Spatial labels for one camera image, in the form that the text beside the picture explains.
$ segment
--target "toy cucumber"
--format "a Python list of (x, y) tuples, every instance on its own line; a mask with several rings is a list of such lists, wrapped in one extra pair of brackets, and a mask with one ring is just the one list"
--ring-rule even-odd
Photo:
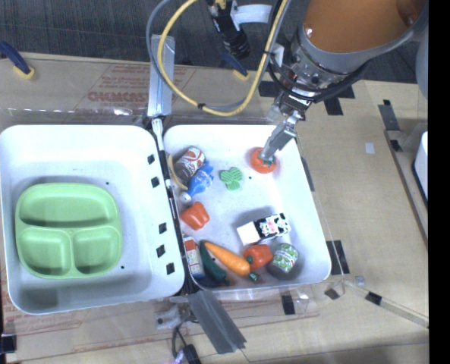
[(203, 261), (204, 271), (218, 284), (230, 285), (230, 281), (226, 279), (226, 271), (219, 267), (211, 258), (204, 242), (200, 242), (201, 260)]

